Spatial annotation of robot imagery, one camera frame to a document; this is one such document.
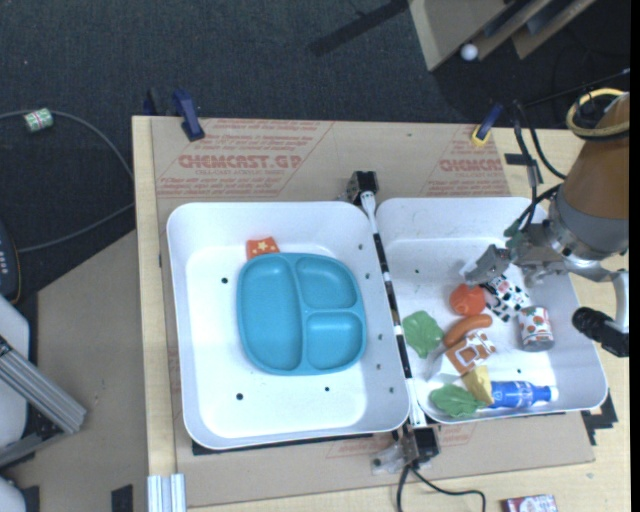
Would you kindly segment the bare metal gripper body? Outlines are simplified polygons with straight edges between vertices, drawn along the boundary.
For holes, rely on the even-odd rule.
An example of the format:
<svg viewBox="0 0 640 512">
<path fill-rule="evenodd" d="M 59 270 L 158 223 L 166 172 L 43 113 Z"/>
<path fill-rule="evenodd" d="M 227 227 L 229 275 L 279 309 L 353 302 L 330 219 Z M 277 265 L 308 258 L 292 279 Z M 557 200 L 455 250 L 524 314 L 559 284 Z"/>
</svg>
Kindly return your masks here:
<svg viewBox="0 0 640 512">
<path fill-rule="evenodd" d="M 584 243 L 560 221 L 543 221 L 519 228 L 515 222 L 505 232 L 511 262 L 544 266 L 549 275 L 573 273 L 591 281 L 614 281 L 625 269 L 607 269 L 609 254 Z"/>
</svg>

